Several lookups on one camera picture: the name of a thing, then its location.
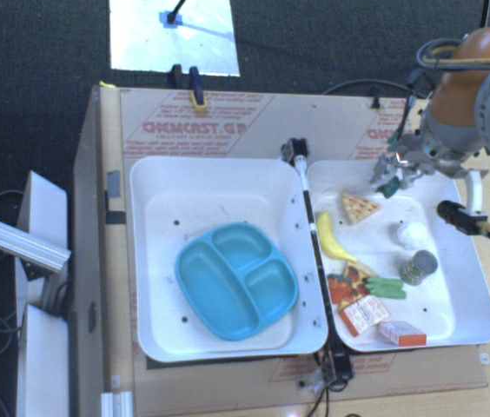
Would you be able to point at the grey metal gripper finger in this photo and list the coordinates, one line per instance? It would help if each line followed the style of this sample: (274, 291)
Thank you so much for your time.
(380, 170)
(409, 179)

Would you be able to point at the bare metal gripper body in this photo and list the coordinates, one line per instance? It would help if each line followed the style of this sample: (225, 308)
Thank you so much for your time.
(426, 156)

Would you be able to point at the dark green toy broccoli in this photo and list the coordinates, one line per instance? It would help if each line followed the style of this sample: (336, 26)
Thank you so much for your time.
(390, 188)

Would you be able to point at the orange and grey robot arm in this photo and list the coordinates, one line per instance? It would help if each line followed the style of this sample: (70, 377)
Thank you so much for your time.
(462, 85)

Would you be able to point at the toy pizza slice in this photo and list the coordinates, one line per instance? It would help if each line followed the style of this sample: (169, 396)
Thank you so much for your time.
(355, 276)
(358, 207)

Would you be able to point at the thin black and white rod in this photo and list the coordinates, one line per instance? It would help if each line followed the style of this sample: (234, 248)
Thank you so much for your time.
(312, 226)

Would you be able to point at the yellow banana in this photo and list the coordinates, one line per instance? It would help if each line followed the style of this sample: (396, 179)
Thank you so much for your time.
(328, 241)

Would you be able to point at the small green can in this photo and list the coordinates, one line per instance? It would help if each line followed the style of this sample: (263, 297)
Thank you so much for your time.
(418, 268)

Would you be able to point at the red toy tomato packet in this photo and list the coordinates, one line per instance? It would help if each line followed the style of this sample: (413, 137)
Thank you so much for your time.
(336, 288)

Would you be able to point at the white plastic tray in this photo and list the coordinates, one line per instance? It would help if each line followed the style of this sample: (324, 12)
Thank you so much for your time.
(227, 189)
(445, 302)

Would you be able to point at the orange and white carton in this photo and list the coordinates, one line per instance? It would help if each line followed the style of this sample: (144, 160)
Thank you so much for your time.
(364, 314)

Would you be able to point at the brown cardboard board red print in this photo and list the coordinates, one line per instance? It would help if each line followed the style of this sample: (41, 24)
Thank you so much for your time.
(245, 120)

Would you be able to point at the orange and white box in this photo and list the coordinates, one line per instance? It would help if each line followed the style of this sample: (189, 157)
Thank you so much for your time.
(401, 333)

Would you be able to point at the blue divided plate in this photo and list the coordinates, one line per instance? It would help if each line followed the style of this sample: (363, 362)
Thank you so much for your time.
(232, 280)

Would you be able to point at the black cylinder on white bracket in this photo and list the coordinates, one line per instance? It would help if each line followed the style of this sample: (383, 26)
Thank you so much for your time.
(458, 216)

